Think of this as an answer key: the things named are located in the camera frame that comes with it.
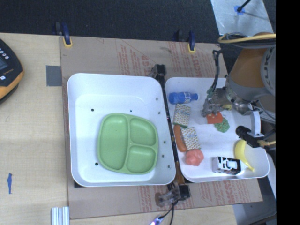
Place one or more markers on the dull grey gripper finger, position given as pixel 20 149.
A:
pixel 206 108
pixel 216 109

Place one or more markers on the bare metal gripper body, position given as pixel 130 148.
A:
pixel 219 97

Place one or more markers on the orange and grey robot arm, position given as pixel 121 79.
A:
pixel 248 67

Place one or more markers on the red orange toy food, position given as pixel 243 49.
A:
pixel 214 118

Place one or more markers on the green grapes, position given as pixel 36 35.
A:
pixel 222 126

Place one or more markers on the white patterned carton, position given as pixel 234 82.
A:
pixel 181 115
pixel 191 138

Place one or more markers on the blue plastic bottle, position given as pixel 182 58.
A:
pixel 179 98

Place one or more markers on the white plastic tray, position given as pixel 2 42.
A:
pixel 93 97
pixel 215 146

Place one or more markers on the orange sausage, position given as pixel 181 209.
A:
pixel 180 142

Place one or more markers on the yellow banana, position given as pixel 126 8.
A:
pixel 241 150

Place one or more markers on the pink lumpy toy food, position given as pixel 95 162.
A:
pixel 194 157

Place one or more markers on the black and white carton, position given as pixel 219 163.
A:
pixel 226 166

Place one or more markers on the green divided plate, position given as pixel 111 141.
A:
pixel 117 142

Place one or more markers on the brown cardboard board, red print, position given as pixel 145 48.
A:
pixel 112 53

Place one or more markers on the black cylinder on white bracket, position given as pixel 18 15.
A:
pixel 250 138

